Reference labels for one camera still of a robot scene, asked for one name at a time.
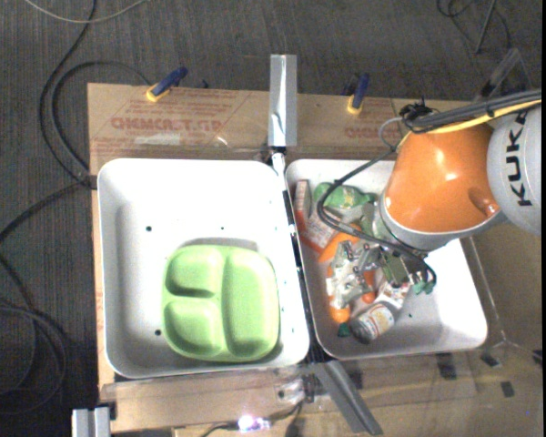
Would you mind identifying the white packet with red print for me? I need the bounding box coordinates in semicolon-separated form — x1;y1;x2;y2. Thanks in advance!
352;280;413;318

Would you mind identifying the orange and white carton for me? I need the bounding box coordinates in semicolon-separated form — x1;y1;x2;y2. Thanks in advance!
293;179;339;253

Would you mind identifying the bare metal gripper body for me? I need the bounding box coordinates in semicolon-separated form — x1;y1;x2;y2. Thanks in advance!
367;243;432;291

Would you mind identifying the green divided plate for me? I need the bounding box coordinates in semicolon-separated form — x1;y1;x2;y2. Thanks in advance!
161;242;282;364

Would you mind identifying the white plastic tray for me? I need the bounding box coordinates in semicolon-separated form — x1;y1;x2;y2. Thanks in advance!
96;157;311;381
284;158;490;361

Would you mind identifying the brown cardboard board red print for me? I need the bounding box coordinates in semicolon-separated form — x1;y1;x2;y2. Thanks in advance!
86;83;542;432

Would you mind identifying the small white labelled can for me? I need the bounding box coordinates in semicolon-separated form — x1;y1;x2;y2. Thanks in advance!
349;302;396;345

